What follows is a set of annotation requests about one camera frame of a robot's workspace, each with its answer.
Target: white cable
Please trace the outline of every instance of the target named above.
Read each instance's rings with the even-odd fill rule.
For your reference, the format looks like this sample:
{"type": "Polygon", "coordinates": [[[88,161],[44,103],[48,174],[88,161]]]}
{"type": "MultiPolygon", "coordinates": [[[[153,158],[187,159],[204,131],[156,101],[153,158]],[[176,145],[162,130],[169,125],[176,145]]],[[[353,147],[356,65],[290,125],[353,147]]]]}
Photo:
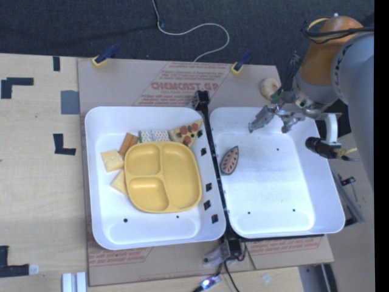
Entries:
{"type": "Polygon", "coordinates": [[[227,35],[227,41],[225,42],[225,44],[224,44],[222,47],[219,47],[219,48],[216,49],[216,50],[212,50],[212,51],[208,51],[208,52],[206,52],[206,53],[203,53],[203,54],[199,55],[198,57],[196,57],[196,59],[195,59],[194,61],[197,61],[199,58],[201,58],[201,57],[203,57],[203,56],[205,56],[205,55],[208,55],[208,54],[211,54],[211,53],[214,53],[214,52],[223,50],[223,49],[229,44],[229,42],[230,42],[230,35],[229,35],[227,29],[225,29],[222,25],[219,25],[219,24],[216,24],[216,23],[204,23],[204,24],[198,25],[198,26],[196,26],[196,27],[194,27],[194,28],[192,28],[192,29],[189,29],[189,30],[186,31],[186,32],[180,32],[180,33],[172,33],[172,32],[166,32],[166,31],[164,31],[164,30],[161,28],[161,26],[160,26],[160,22],[159,22],[159,13],[158,13],[158,10],[157,10],[156,3],[155,3],[154,0],[151,0],[151,1],[153,2],[153,7],[154,7],[155,13],[156,13],[156,15],[157,15],[157,26],[158,26],[158,29],[159,29],[162,33],[164,33],[164,34],[166,34],[166,35],[169,35],[169,36],[182,36],[182,35],[186,35],[187,33],[190,33],[190,32],[192,32],[192,31],[194,31],[195,29],[200,28],[200,27],[203,27],[203,26],[216,26],[216,27],[221,28],[221,29],[225,32],[225,34],[227,35]]]}

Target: pepperoni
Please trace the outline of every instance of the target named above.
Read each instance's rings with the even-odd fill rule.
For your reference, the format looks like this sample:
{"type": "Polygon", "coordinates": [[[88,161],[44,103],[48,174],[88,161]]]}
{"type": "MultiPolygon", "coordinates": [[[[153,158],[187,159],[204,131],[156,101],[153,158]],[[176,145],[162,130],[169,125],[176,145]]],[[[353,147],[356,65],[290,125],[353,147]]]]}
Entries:
{"type": "Polygon", "coordinates": [[[192,131],[194,132],[196,132],[199,129],[199,125],[196,123],[193,123],[191,127],[192,127],[192,131]]]}
{"type": "Polygon", "coordinates": [[[185,144],[190,144],[191,141],[192,141],[192,139],[190,138],[190,136],[185,136],[184,137],[185,144]]]}
{"type": "Polygon", "coordinates": [[[180,133],[181,134],[187,134],[188,133],[188,128],[183,125],[182,127],[180,127],[180,133]]]}

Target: wooden table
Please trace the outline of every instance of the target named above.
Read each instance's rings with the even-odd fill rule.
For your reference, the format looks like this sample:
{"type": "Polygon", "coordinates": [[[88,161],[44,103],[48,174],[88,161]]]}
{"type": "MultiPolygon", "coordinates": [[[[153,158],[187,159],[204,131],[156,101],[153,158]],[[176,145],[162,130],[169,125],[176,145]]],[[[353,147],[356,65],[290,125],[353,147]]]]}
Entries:
{"type": "MultiPolygon", "coordinates": [[[[77,59],[0,54],[0,79],[33,78],[0,99],[0,246],[8,265],[39,273],[0,278],[1,291],[60,291],[61,275],[88,270],[79,114],[62,114],[61,91],[78,91],[77,59]],[[75,155],[56,155],[54,134],[75,155]]],[[[233,274],[240,291],[303,291],[297,267],[233,274]],[[270,282],[261,277],[268,274],[270,282]]],[[[193,291],[199,277],[88,287],[88,291],[193,291]]],[[[228,276],[212,291],[233,291],[228,276]]]]}

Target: toy pizza slice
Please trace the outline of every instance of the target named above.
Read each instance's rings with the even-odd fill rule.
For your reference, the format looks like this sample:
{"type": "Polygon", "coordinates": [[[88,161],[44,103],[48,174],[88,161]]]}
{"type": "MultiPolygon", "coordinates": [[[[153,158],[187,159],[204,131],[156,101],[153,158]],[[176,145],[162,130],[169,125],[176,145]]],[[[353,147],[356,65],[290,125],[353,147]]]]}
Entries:
{"type": "Polygon", "coordinates": [[[239,148],[235,146],[231,148],[223,157],[220,163],[220,169],[224,174],[231,174],[238,164],[239,148]]]}
{"type": "Polygon", "coordinates": [[[201,123],[202,119],[199,119],[192,123],[170,130],[169,137],[172,141],[182,143],[191,148],[199,133],[201,123]]]}

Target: blue and yellow clamp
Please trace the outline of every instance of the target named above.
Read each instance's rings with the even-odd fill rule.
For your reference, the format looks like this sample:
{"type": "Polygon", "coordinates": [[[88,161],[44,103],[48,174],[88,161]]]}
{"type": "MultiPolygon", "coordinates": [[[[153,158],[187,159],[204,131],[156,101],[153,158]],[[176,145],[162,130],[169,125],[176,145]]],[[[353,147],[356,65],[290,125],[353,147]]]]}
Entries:
{"type": "Polygon", "coordinates": [[[250,61],[251,59],[251,51],[247,50],[243,56],[241,57],[240,60],[238,60],[234,65],[232,65],[231,67],[231,72],[234,74],[234,75],[238,75],[241,71],[242,71],[242,68],[243,68],[243,64],[246,64],[250,61]]]}
{"type": "Polygon", "coordinates": [[[120,50],[120,46],[118,44],[114,44],[110,46],[106,50],[104,50],[100,55],[92,58],[92,63],[96,67],[100,67],[107,62],[107,58],[115,57],[116,53],[120,50]]]}

